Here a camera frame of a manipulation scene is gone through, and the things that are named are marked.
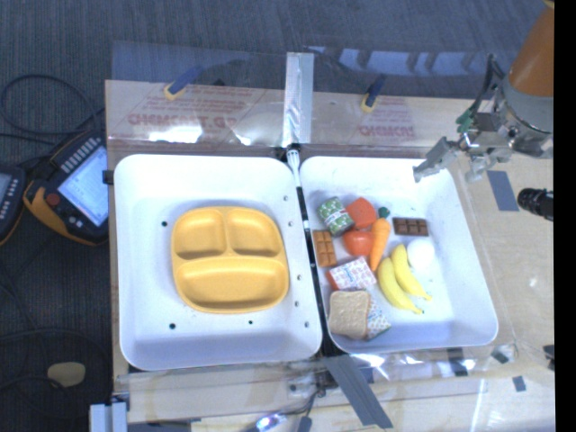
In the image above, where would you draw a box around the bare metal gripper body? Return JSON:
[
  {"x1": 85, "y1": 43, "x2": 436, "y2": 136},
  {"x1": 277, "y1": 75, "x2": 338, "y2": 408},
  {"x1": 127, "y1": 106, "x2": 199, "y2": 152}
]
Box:
[{"x1": 457, "y1": 112, "x2": 554, "y2": 162}]

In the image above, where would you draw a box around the brown chocolate bar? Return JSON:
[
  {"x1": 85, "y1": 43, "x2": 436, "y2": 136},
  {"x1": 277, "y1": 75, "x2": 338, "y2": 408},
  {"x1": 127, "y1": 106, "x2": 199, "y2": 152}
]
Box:
[{"x1": 391, "y1": 216, "x2": 430, "y2": 238}]

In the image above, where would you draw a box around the orange red toy block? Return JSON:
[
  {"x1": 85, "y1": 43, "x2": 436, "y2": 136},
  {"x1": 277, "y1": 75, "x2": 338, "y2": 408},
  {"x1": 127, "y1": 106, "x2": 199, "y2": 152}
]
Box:
[{"x1": 345, "y1": 196, "x2": 378, "y2": 231}]

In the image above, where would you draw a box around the white egg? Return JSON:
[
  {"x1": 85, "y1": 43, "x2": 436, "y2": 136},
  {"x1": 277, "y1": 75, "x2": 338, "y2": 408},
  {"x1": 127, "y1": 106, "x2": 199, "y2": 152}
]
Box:
[{"x1": 406, "y1": 238, "x2": 437, "y2": 270}]

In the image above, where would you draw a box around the orange carrot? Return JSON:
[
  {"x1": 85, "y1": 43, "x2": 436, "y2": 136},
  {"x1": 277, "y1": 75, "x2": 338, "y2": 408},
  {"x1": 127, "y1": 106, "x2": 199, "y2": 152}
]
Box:
[{"x1": 368, "y1": 206, "x2": 392, "y2": 273}]

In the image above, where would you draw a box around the brown cardboard board red print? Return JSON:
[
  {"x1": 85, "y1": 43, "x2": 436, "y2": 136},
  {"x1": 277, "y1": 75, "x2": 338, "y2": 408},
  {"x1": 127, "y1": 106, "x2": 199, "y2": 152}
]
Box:
[{"x1": 103, "y1": 78, "x2": 555, "y2": 425}]

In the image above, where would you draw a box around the red toy tomato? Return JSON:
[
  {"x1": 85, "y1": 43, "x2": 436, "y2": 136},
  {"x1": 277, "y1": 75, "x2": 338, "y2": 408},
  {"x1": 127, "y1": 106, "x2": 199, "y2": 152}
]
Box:
[{"x1": 342, "y1": 229, "x2": 375, "y2": 257}]

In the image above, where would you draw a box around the green and white can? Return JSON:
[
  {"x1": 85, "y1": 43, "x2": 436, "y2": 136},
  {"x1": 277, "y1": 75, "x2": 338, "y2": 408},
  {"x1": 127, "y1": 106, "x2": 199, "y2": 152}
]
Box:
[{"x1": 316, "y1": 196, "x2": 356, "y2": 238}]

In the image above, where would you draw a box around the yellow banana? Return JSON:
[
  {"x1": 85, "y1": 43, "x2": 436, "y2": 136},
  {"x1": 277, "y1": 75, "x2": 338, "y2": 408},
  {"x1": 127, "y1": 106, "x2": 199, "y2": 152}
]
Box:
[
  {"x1": 376, "y1": 256, "x2": 425, "y2": 316},
  {"x1": 390, "y1": 243, "x2": 433, "y2": 302}
]

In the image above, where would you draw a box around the white plastic tray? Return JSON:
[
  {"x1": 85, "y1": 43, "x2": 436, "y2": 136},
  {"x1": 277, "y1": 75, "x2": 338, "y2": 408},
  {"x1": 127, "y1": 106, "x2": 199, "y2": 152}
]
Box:
[
  {"x1": 112, "y1": 152, "x2": 324, "y2": 372},
  {"x1": 298, "y1": 155, "x2": 500, "y2": 356}
]

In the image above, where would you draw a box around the white and red carton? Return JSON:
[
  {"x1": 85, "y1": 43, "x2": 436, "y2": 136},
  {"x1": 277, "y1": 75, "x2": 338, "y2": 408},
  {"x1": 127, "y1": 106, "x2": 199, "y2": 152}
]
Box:
[{"x1": 325, "y1": 256, "x2": 378, "y2": 292}]

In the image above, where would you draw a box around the orange biscuit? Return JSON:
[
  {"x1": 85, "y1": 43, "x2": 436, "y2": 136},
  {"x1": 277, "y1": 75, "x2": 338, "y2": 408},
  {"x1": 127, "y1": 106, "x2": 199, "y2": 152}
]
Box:
[{"x1": 311, "y1": 229, "x2": 338, "y2": 268}]

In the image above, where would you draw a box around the white patterned carton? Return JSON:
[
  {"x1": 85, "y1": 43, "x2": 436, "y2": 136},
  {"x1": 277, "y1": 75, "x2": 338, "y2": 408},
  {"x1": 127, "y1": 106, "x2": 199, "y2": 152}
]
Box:
[{"x1": 364, "y1": 298, "x2": 392, "y2": 342}]

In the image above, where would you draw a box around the tan bread slice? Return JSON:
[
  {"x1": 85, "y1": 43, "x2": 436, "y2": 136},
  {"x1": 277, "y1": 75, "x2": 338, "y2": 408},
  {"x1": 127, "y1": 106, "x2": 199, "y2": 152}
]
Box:
[{"x1": 328, "y1": 289, "x2": 372, "y2": 339}]

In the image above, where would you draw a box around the yellow divided plate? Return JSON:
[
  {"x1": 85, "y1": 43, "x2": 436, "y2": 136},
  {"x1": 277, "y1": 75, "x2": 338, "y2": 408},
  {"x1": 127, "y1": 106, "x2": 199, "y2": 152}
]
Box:
[{"x1": 170, "y1": 205, "x2": 291, "y2": 315}]

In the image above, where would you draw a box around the pale yellow oval object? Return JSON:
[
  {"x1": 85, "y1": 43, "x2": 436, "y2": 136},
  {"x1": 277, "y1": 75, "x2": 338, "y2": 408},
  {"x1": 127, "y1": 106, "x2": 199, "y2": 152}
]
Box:
[{"x1": 46, "y1": 361, "x2": 87, "y2": 389}]

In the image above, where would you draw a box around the black cylinder on white bracket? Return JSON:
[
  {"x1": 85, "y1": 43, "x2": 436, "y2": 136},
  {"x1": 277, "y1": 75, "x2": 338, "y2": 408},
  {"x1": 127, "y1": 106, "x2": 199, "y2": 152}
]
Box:
[{"x1": 517, "y1": 186, "x2": 555, "y2": 222}]

